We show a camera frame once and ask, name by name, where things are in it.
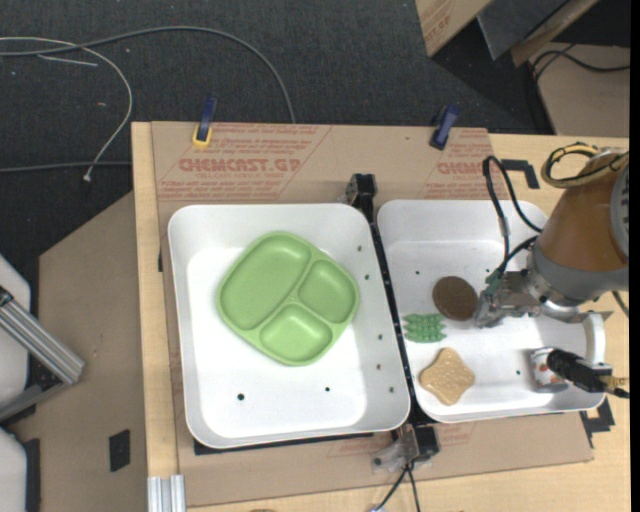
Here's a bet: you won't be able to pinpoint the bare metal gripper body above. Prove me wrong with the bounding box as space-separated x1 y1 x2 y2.
492 269 582 324

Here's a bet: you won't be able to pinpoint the white plastic tray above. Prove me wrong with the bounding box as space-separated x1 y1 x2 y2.
375 198 609 424
167 202 412 450

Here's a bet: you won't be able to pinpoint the brown round biscuit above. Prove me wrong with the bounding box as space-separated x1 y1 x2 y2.
431 275 479 322

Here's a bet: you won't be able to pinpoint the green pea pods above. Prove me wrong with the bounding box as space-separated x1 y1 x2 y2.
401 312 448 345

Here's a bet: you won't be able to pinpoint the white cup with red print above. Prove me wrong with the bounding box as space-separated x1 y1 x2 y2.
529 347 570 394

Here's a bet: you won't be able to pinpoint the tan toy bread slice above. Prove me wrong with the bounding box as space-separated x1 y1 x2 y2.
417 347 476 407

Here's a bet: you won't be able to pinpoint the green divided plate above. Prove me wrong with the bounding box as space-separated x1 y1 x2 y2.
215 230 361 368

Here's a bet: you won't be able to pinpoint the brown cardboard board red print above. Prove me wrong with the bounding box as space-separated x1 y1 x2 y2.
149 121 596 507

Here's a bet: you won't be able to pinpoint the black cylinder on white bracket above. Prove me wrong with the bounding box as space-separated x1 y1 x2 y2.
546 310 615 395

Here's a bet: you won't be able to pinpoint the black block with thin wires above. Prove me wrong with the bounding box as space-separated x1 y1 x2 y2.
371 424 442 474
343 172 378 210

